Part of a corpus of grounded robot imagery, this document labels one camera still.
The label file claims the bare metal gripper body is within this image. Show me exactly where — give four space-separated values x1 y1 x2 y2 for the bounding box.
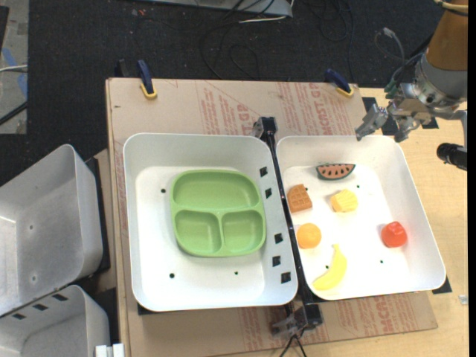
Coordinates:
386 83 464 126

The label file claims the red green watermelon slice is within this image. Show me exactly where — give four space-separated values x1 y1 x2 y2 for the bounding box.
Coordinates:
315 163 357 181

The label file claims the red apple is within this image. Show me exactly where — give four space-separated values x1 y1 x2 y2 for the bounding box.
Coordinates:
380 221 408 248

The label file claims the brown waffle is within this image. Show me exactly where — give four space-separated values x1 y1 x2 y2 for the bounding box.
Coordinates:
286 184 313 214

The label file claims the thin black rod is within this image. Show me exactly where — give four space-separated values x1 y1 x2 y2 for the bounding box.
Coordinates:
266 134 312 310

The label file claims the orange fruit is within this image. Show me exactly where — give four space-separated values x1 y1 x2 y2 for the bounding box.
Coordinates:
296 222 322 250

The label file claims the white plastic tray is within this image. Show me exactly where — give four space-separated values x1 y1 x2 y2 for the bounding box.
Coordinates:
0 143 104 318
122 132 299 312
0 284 112 357
275 135 447 301

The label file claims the yellow banana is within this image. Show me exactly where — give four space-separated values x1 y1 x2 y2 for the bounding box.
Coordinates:
312 243 348 292

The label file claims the brown cardboard board red print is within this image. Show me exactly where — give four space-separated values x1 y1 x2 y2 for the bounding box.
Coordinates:
105 77 439 357

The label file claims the green divided plate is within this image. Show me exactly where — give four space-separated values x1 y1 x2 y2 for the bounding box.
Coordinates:
170 168 267 258

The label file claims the black cylinder on white bracket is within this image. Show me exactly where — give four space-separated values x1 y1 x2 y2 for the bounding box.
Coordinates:
431 109 469 172

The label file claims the black block with thin wires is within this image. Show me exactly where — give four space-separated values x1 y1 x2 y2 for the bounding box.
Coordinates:
252 116 279 139
270 301 324 336

